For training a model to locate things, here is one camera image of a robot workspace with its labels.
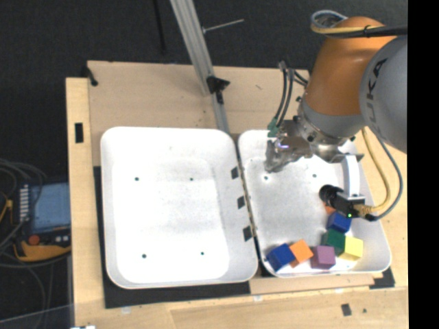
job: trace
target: yellow cube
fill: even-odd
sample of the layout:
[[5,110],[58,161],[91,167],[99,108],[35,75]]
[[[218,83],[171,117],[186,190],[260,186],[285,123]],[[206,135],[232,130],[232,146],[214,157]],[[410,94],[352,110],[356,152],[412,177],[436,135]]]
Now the yellow cube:
[[338,256],[344,260],[358,260],[363,256],[363,241],[353,236],[347,236],[344,242],[344,251]]

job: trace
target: red button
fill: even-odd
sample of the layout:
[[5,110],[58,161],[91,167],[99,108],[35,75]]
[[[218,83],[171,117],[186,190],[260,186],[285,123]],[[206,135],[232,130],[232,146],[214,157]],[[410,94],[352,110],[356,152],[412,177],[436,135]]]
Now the red button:
[[38,235],[29,236],[27,242],[29,245],[38,245],[40,243],[40,237]]

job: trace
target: orange cube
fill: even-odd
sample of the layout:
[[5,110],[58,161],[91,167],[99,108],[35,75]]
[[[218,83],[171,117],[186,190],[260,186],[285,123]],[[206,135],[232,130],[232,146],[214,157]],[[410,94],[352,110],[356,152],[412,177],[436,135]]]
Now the orange cube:
[[305,262],[306,260],[309,260],[312,256],[314,256],[314,253],[311,251],[311,248],[309,248],[307,242],[304,239],[301,239],[296,243],[290,245],[289,249],[296,257],[295,260],[289,263],[289,265],[291,265],[292,267],[295,267],[296,265]]

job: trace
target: empty white tray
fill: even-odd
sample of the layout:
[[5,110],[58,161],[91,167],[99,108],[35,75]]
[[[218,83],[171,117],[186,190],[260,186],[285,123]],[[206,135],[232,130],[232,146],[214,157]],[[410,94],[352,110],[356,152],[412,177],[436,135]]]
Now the empty white tray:
[[[381,272],[390,266],[391,253],[380,221],[369,222],[355,218],[346,235],[355,236],[364,242],[363,256],[357,261],[337,258],[337,263],[328,271],[312,269],[305,261],[275,272],[265,256],[282,243],[288,245],[304,239],[307,244],[317,246],[326,231],[328,214],[319,198],[319,190],[325,184],[344,188],[341,164],[329,164],[317,156],[301,158],[289,163],[279,173],[267,173],[264,169],[266,130],[250,130],[239,137],[241,158],[250,211],[265,268],[278,277],[306,276],[317,273]],[[342,148],[344,153],[355,154],[354,144],[348,141]],[[373,205],[372,196],[360,162],[360,192],[366,204]]]
[[257,253],[229,135],[114,127],[102,136],[101,157],[106,267],[115,284],[145,289],[253,277]]

